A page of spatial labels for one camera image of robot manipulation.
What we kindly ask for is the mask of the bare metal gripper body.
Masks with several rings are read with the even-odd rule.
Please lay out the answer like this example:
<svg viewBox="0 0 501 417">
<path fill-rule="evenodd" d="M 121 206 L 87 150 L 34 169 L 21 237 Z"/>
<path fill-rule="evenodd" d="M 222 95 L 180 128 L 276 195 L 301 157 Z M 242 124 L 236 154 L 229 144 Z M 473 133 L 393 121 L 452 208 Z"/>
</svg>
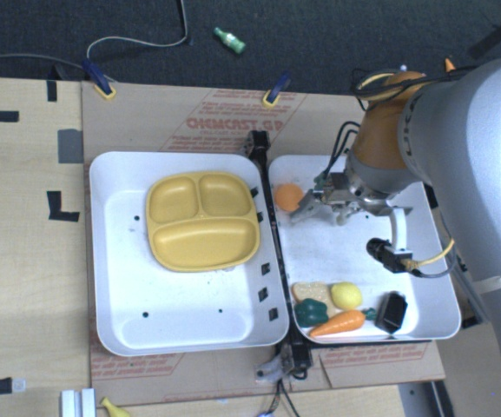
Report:
<svg viewBox="0 0 501 417">
<path fill-rule="evenodd" d="M 365 211 L 371 215 L 389 215 L 393 210 L 392 195 L 369 188 L 358 176 L 349 172 L 332 172 L 323 185 L 321 201 L 340 215 Z"/>
</svg>

